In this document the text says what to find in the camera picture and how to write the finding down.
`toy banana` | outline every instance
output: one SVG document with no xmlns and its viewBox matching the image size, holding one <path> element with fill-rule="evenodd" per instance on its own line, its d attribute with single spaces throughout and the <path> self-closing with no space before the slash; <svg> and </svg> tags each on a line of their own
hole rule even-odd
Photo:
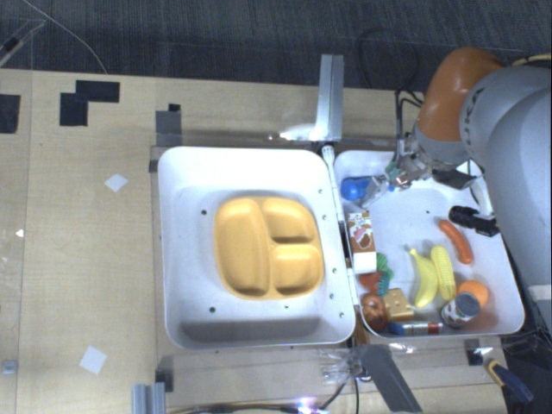
<svg viewBox="0 0 552 414">
<path fill-rule="evenodd" d="M 414 305 L 417 308 L 423 308 L 435 298 L 439 279 L 436 267 L 431 260 L 418 254 L 415 248 L 410 251 L 410 254 L 416 260 L 417 270 L 420 272 L 420 287 L 414 299 Z"/>
<path fill-rule="evenodd" d="M 431 249 L 431 260 L 435 264 L 437 278 L 439 278 L 439 292 L 446 301 L 456 297 L 455 273 L 447 249 L 442 245 L 435 245 Z"/>
</svg>

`carrot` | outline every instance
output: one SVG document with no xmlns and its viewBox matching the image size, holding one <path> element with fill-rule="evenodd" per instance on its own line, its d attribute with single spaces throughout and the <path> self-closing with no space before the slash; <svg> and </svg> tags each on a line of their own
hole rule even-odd
<svg viewBox="0 0 552 414">
<path fill-rule="evenodd" d="M 455 245 L 460 262 L 462 264 L 471 264 L 474 261 L 474 254 L 464 235 L 446 219 L 439 222 L 439 229 L 441 229 Z"/>
</svg>

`yellow plate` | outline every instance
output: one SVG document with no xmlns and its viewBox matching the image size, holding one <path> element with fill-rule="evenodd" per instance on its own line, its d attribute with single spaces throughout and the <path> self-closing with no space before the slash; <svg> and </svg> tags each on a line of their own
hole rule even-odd
<svg viewBox="0 0 552 414">
<path fill-rule="evenodd" d="M 283 299 L 313 292 L 323 279 L 314 216 L 286 198 L 243 197 L 215 216 L 216 267 L 239 298 Z"/>
</svg>

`white paper square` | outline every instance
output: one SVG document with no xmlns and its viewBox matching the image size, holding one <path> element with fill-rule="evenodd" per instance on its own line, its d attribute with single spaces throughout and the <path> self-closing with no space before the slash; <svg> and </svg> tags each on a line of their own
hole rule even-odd
<svg viewBox="0 0 552 414">
<path fill-rule="evenodd" d="M 111 178 L 109 178 L 107 181 L 105 181 L 105 185 L 107 185 L 112 191 L 119 191 L 121 188 L 129 182 L 128 179 L 120 175 L 119 173 L 116 173 Z"/>
<path fill-rule="evenodd" d="M 107 359 L 107 355 L 102 353 L 99 349 L 88 347 L 79 365 L 86 371 L 98 375 L 104 366 L 105 359 Z"/>
</svg>

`wooden table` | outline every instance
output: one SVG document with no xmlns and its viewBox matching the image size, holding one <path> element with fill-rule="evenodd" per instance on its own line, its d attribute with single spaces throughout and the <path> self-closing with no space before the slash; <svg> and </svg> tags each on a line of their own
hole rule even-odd
<svg viewBox="0 0 552 414">
<path fill-rule="evenodd" d="M 77 79 L 120 82 L 120 102 L 89 103 L 88 127 L 61 127 L 60 93 L 75 92 Z M 22 267 L 22 287 L 0 296 L 0 328 L 10 320 L 12 333 L 0 344 L 0 358 L 19 360 L 17 375 L 0 376 L 0 411 L 129 413 L 132 386 L 153 383 L 156 368 L 148 172 L 155 111 L 180 104 L 185 132 L 277 135 L 314 122 L 317 88 L 0 70 L 0 93 L 22 96 L 17 134 L 0 136 L 2 200 L 19 216 L 26 206 L 24 252 L 21 244 L 20 262 L 11 268 L 17 285 Z M 390 137 L 393 94 L 346 89 L 343 115 L 346 135 Z M 405 129 L 415 115 L 405 112 Z M 14 157 L 22 153 L 28 158 Z M 118 192 L 104 184 L 114 174 L 128 180 Z M 504 363 L 499 339 L 485 343 Z M 419 351 L 426 355 L 397 360 L 424 412 L 505 412 L 499 387 L 483 367 L 467 365 L 461 341 L 424 345 Z M 89 346 L 107 355 L 98 375 L 79 366 Z M 423 363 L 427 354 L 431 367 Z M 198 373 L 209 400 L 221 384 L 210 383 L 216 376 L 209 370 Z M 247 384 L 235 381 L 233 391 Z M 361 392 L 361 412 L 388 412 L 373 384 Z M 350 388 L 330 407 L 354 411 Z"/>
</svg>

